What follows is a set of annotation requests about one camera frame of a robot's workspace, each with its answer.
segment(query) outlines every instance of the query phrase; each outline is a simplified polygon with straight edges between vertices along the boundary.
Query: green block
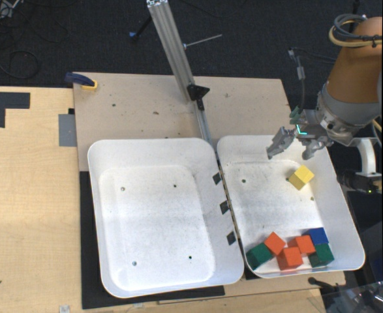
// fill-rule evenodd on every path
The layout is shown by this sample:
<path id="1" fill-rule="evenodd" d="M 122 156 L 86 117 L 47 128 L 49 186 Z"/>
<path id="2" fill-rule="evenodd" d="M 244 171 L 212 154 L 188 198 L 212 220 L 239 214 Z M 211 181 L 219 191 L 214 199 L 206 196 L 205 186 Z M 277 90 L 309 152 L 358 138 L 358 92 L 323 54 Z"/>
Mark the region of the green block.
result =
<path id="1" fill-rule="evenodd" d="M 246 253 L 248 264 L 253 270 L 272 259 L 272 257 L 273 256 L 265 243 L 260 243 L 258 246 L 255 246 Z"/>
<path id="2" fill-rule="evenodd" d="M 309 255 L 309 261 L 313 268 L 323 267 L 335 259 L 327 243 L 321 243 L 314 247 L 316 248 L 316 252 Z"/>

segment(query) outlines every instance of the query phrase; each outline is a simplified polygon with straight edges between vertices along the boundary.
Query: cube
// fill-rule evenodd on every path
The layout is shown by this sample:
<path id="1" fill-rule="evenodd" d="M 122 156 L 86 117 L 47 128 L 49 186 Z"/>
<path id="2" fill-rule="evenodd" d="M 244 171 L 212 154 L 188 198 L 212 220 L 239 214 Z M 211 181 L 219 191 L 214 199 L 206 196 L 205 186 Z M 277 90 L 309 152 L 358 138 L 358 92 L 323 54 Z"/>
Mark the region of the cube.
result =
<path id="1" fill-rule="evenodd" d="M 313 242 L 314 246 L 321 245 L 322 243 L 329 243 L 328 236 L 326 235 L 326 232 L 323 227 L 311 228 L 304 234 L 310 235 L 311 241 Z"/>
<path id="2" fill-rule="evenodd" d="M 303 264 L 303 258 L 297 247 L 286 247 L 277 256 L 280 270 L 295 269 Z"/>
<path id="3" fill-rule="evenodd" d="M 273 256 L 265 243 L 260 243 L 246 253 L 246 259 L 252 270 L 255 270 L 261 264 L 269 261 L 272 257 Z"/>
<path id="4" fill-rule="evenodd" d="M 289 247 L 298 247 L 301 254 L 310 255 L 316 252 L 310 235 L 301 235 L 288 242 Z"/>
<path id="5" fill-rule="evenodd" d="M 268 238 L 265 239 L 264 243 L 274 255 L 280 254 L 286 244 L 286 242 L 282 240 L 275 232 L 271 232 Z"/>
<path id="6" fill-rule="evenodd" d="M 335 259 L 327 243 L 315 245 L 314 247 L 316 252 L 309 255 L 309 261 L 313 268 L 323 267 Z"/>
<path id="7" fill-rule="evenodd" d="M 298 190 L 303 188 L 312 178 L 314 174 L 305 166 L 301 165 L 289 178 L 288 182 L 293 184 Z"/>

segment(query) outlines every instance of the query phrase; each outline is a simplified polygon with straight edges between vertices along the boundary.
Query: red block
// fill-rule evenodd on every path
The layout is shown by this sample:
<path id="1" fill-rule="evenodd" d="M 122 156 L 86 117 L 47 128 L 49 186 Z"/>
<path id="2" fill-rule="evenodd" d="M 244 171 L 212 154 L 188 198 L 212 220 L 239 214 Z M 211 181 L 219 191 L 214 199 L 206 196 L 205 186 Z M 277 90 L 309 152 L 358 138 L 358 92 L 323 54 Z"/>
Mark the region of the red block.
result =
<path id="1" fill-rule="evenodd" d="M 272 232 L 264 241 L 272 254 L 278 255 L 285 247 L 285 241 L 282 240 L 275 232 Z"/>
<path id="2" fill-rule="evenodd" d="M 297 247 L 286 247 L 277 256 L 280 270 L 295 269 L 303 264 L 301 253 Z"/>
<path id="3" fill-rule="evenodd" d="M 301 235 L 288 242 L 289 247 L 298 247 L 302 254 L 310 255 L 316 252 L 310 235 Z"/>

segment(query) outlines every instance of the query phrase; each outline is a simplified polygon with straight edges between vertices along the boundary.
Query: blue block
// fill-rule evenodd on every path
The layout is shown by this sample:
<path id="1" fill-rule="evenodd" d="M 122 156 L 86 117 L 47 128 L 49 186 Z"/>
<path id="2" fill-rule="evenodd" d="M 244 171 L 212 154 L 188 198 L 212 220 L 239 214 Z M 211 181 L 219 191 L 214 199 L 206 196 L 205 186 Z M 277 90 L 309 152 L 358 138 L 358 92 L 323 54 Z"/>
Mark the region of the blue block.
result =
<path id="1" fill-rule="evenodd" d="M 321 245 L 322 243 L 329 243 L 328 236 L 324 231 L 323 227 L 319 228 L 311 228 L 306 231 L 304 234 L 309 234 L 311 237 L 311 241 L 314 245 Z"/>

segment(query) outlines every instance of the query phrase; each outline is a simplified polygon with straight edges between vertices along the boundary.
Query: black clamp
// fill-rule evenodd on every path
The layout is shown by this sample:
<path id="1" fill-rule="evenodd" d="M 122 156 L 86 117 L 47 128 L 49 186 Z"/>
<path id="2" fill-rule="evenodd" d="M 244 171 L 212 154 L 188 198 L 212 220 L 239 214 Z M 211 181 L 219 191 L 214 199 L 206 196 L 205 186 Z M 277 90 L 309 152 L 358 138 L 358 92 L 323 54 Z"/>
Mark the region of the black clamp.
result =
<path id="1" fill-rule="evenodd" d="M 210 88 L 190 84 L 187 86 L 187 91 L 190 99 L 197 101 L 198 109 L 204 110 L 203 97 L 210 91 Z"/>

